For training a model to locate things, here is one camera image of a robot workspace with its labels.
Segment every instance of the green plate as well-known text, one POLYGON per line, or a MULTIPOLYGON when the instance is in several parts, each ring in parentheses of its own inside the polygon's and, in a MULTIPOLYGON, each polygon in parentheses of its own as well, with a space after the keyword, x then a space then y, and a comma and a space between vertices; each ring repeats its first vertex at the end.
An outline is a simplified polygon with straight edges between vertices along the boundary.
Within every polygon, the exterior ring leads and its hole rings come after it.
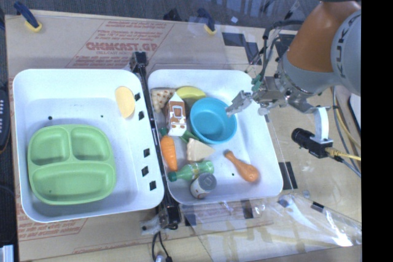
POLYGON ((88 125, 35 132, 28 147, 28 173, 34 194, 51 205, 97 201, 116 184, 111 143, 100 129, 88 125))

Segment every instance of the orange carrot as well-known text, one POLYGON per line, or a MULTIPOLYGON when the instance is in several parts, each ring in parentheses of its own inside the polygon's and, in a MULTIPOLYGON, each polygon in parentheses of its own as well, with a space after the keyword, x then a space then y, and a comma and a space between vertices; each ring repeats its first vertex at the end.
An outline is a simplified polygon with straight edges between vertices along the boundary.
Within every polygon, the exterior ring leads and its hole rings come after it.
POLYGON ((161 152, 171 171, 177 171, 177 158, 176 158, 176 148, 174 146, 174 141, 172 137, 167 134, 166 128, 160 129, 162 138, 160 141, 161 152))

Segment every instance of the toy milk carton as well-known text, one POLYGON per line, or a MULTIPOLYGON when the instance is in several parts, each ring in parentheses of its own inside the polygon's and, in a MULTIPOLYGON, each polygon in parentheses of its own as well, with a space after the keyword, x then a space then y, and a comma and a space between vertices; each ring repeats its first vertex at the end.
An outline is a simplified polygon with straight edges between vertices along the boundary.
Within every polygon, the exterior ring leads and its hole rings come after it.
POLYGON ((169 136, 182 136, 187 129, 185 121, 185 104, 176 93, 169 99, 165 106, 166 126, 169 136))

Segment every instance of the silver can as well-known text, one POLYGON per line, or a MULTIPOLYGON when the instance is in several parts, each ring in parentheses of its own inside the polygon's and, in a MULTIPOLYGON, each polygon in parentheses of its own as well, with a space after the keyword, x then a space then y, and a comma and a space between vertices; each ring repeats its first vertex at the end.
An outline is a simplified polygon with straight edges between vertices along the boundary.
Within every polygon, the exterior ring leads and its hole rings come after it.
POLYGON ((216 185, 216 178, 209 172, 204 172, 191 183, 190 191, 194 198, 203 199, 216 185))

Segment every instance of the blue bowl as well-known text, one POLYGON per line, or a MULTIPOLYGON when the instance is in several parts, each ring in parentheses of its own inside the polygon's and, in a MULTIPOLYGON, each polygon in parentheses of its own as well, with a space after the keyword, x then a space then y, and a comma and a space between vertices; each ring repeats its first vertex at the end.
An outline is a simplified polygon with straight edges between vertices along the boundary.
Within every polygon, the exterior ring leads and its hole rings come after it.
POLYGON ((238 123, 232 115, 228 118, 228 106, 217 98, 202 98, 191 107, 190 124, 194 135, 207 144, 229 141, 236 133, 238 123))

